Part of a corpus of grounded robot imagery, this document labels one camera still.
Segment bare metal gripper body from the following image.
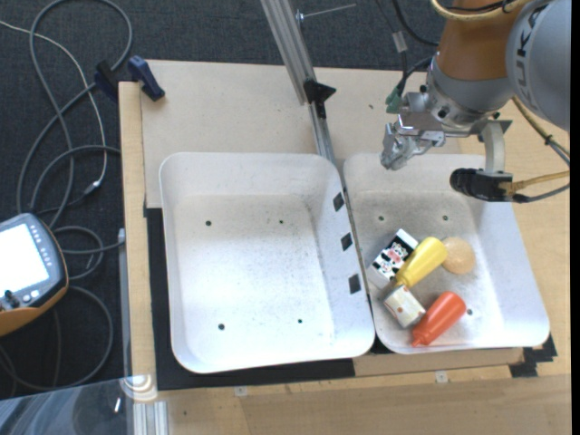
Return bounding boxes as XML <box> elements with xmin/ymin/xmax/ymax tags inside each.
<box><xmin>396</xmin><ymin>90</ymin><xmax>502</xmax><ymax>150</ymax></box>

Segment white cow print carton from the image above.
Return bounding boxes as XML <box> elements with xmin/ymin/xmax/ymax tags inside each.
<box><xmin>365</xmin><ymin>228</ymin><xmax>420</xmax><ymax>290</ymax></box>

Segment yellow bottle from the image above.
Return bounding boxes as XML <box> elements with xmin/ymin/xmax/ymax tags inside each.
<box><xmin>391</xmin><ymin>236</ymin><xmax>450</xmax><ymax>290</ymax></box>

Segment beige round biscuit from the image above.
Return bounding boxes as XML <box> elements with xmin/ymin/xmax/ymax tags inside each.
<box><xmin>440</xmin><ymin>236</ymin><xmax>478</xmax><ymax>276</ymax></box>

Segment white plastic tray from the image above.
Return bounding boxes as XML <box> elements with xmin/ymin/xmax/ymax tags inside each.
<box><xmin>342</xmin><ymin>151</ymin><xmax>552</xmax><ymax>356</ymax></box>
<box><xmin>158</xmin><ymin>151</ymin><xmax>377</xmax><ymax>375</ymax></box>

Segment white small can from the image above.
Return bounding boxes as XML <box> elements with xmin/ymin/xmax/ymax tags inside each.
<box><xmin>382</xmin><ymin>284</ymin><xmax>428</xmax><ymax>331</ymax></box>

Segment pale wood board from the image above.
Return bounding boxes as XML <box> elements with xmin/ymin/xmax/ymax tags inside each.
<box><xmin>140</xmin><ymin>59</ymin><xmax>572</xmax><ymax>378</ymax></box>

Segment orange bottle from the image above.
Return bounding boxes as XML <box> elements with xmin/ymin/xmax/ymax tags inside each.
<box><xmin>411</xmin><ymin>291</ymin><xmax>468</xmax><ymax>349</ymax></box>

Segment black cylinder on white bracket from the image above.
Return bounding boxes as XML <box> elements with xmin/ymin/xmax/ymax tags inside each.
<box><xmin>449</xmin><ymin>120</ymin><xmax>516</xmax><ymax>204</ymax></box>

